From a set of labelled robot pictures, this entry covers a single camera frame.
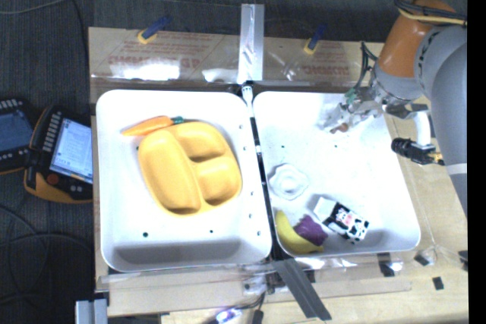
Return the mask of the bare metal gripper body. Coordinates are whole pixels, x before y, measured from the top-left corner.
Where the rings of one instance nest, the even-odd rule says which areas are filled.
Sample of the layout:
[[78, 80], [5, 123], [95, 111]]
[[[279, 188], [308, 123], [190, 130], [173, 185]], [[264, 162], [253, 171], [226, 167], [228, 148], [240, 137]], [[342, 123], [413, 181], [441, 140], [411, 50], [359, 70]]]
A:
[[388, 95], [380, 87], [353, 87], [347, 92], [347, 111], [352, 119], [377, 117], [383, 113]]

